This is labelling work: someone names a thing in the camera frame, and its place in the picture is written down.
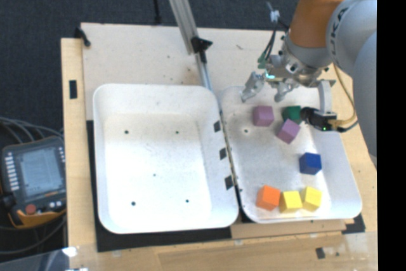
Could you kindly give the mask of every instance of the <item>cube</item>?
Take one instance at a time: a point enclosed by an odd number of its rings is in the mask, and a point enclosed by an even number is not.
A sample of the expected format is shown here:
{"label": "cube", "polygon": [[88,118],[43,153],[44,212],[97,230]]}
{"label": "cube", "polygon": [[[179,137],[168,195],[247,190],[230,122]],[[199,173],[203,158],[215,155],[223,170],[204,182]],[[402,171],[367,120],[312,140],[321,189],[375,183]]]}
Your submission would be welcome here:
{"label": "cube", "polygon": [[258,191],[256,197],[256,206],[269,211],[274,210],[279,205],[280,190],[271,187],[269,185],[264,185]]}
{"label": "cube", "polygon": [[286,119],[290,119],[297,124],[301,124],[302,118],[300,116],[300,110],[300,105],[288,106],[282,111],[282,118],[284,121],[286,121]]}
{"label": "cube", "polygon": [[322,203],[322,191],[313,187],[305,187],[300,192],[303,207],[308,211],[317,210]]}
{"label": "cube", "polygon": [[255,126],[270,126],[275,120],[272,106],[258,105],[252,113]]}
{"label": "cube", "polygon": [[300,130],[300,125],[296,122],[293,122],[290,119],[286,119],[283,123],[281,129],[277,133],[277,137],[283,140],[285,143],[290,144],[293,139],[298,135]]}
{"label": "cube", "polygon": [[299,158],[300,173],[316,175],[322,169],[322,158],[319,154],[305,152]]}
{"label": "cube", "polygon": [[280,195],[279,210],[281,213],[293,213],[303,207],[299,191],[285,191]]}

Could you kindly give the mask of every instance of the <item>red emergency stop button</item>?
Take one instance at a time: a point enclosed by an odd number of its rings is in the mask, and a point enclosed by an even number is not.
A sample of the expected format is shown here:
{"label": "red emergency stop button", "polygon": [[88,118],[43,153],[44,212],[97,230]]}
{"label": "red emergency stop button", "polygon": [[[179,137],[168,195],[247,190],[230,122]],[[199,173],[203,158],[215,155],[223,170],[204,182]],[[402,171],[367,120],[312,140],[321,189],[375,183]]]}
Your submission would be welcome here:
{"label": "red emergency stop button", "polygon": [[37,207],[35,206],[35,204],[30,203],[25,207],[25,212],[27,213],[27,215],[33,215],[36,213],[36,211]]}

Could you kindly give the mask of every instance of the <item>cable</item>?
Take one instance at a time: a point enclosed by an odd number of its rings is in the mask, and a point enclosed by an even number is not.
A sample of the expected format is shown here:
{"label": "cable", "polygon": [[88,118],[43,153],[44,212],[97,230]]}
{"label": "cable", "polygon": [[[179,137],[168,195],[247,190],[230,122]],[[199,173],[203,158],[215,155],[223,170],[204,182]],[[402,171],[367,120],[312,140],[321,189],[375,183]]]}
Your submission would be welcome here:
{"label": "cable", "polygon": [[350,95],[350,92],[348,91],[347,87],[344,85],[343,78],[341,77],[340,71],[338,70],[336,64],[334,64],[334,63],[333,63],[333,67],[334,67],[334,70],[336,71],[338,81],[340,82],[341,87],[344,89],[344,92],[346,93],[346,96],[348,97],[348,100],[350,101],[351,106],[352,106],[352,108],[353,108],[353,114],[352,114],[352,116],[351,116],[349,119],[346,119],[346,120],[334,120],[334,119],[329,120],[329,123],[332,125],[332,127],[333,127],[334,129],[338,129],[338,128],[340,128],[342,125],[348,124],[348,123],[352,122],[354,119],[356,119],[356,118],[357,118],[357,112],[355,111],[354,100],[352,99],[352,97],[351,97],[351,95]]}
{"label": "cable", "polygon": [[34,137],[32,136],[31,132],[27,130],[27,128],[25,126],[23,126],[22,124],[20,124],[18,121],[14,121],[11,119],[8,119],[6,117],[0,117],[0,121],[6,124],[8,124],[9,126],[16,126],[18,127],[20,130],[22,130],[30,139],[30,141],[35,141]]}
{"label": "cable", "polygon": [[[45,226],[44,226],[44,229],[43,229],[43,238],[46,237],[46,229],[47,229],[47,225],[45,225]],[[37,250],[38,250],[38,249],[39,249],[40,251],[43,251],[43,249],[44,249],[44,243],[42,243],[40,246],[38,246],[38,247],[37,247]]]}
{"label": "cable", "polygon": [[0,251],[0,255],[20,254],[20,253],[30,251],[31,249],[34,249],[34,248],[40,246],[42,243],[46,242],[48,239],[50,239],[52,236],[54,236],[63,227],[63,225],[65,223],[66,223],[66,217],[63,218],[61,223],[55,229],[53,229],[52,232],[50,232],[46,237],[42,238],[40,241],[36,242],[35,244],[27,246],[25,248],[15,249],[12,251]]}
{"label": "cable", "polygon": [[12,130],[11,127],[18,128],[20,131],[25,133],[30,141],[35,141],[35,136],[29,131],[29,129],[33,129],[42,139],[45,138],[45,135],[42,131],[47,131],[48,133],[63,138],[62,132],[18,119],[8,119],[6,117],[0,116],[0,124],[17,140],[18,143],[23,143],[23,140],[17,135],[17,133]]}
{"label": "cable", "polygon": [[275,37],[276,37],[277,29],[278,29],[278,24],[283,26],[285,28],[286,32],[289,29],[289,26],[286,25],[284,22],[282,22],[280,20],[280,18],[278,17],[278,20],[275,22],[275,25],[274,25],[273,30],[272,30],[271,39],[269,40],[268,44],[266,45],[265,50],[262,52],[263,56],[265,56],[263,58],[263,60],[267,60],[269,58],[269,56],[271,55],[273,45],[275,43]]}
{"label": "cable", "polygon": [[64,214],[56,217],[53,220],[50,220],[50,221],[46,222],[46,223],[42,223],[42,224],[36,225],[36,226],[31,226],[30,228],[14,228],[14,227],[7,227],[7,226],[1,226],[0,225],[0,231],[5,231],[5,232],[26,232],[28,230],[33,230],[33,229],[36,229],[36,228],[41,228],[41,227],[44,227],[44,226],[51,225],[52,223],[56,222],[58,219],[63,218],[65,215],[66,215],[66,213],[64,213]]}
{"label": "cable", "polygon": [[347,132],[348,130],[351,130],[352,128],[354,128],[356,125],[358,124],[358,120],[355,121],[351,126],[347,127],[347,128],[342,128],[342,127],[338,127],[337,131],[338,132]]}
{"label": "cable", "polygon": [[8,133],[18,142],[18,143],[23,143],[22,139],[6,124],[3,122],[0,123],[0,126],[2,126]]}
{"label": "cable", "polygon": [[[36,242],[39,242],[39,236],[38,236],[38,229],[33,229],[32,232],[34,233],[34,237],[36,238]],[[38,246],[37,247],[37,254],[41,252],[41,248]]]}

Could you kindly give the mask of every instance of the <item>black mat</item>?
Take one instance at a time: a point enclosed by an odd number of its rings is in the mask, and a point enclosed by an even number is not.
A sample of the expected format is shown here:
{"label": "black mat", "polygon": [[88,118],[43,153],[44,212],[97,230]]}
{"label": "black mat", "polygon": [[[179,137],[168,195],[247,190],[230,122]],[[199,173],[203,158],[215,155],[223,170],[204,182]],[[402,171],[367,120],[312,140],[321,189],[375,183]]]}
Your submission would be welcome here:
{"label": "black mat", "polygon": [[206,242],[231,238],[230,227],[204,230],[187,230],[181,232],[156,232],[151,234],[126,235],[119,235],[108,231],[100,222],[97,212],[93,121],[87,121],[86,127],[88,129],[91,186],[95,214],[97,250],[99,252],[112,251],[116,249],[140,248],[144,246]]}

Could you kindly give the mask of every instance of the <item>metal pole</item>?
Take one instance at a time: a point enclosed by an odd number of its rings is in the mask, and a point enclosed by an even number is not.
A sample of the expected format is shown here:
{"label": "metal pole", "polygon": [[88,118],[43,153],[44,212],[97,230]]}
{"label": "metal pole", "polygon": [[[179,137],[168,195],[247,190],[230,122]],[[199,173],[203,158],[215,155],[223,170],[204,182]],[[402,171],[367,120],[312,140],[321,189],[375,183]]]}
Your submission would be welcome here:
{"label": "metal pole", "polygon": [[180,28],[187,51],[190,54],[195,53],[200,79],[203,86],[207,89],[213,90],[209,73],[207,71],[207,64],[205,61],[202,61],[201,53],[193,48],[192,39],[199,37],[199,35],[197,33],[195,19],[192,14],[192,9],[190,8],[189,0],[169,0],[169,2],[171,4],[178,27]]}

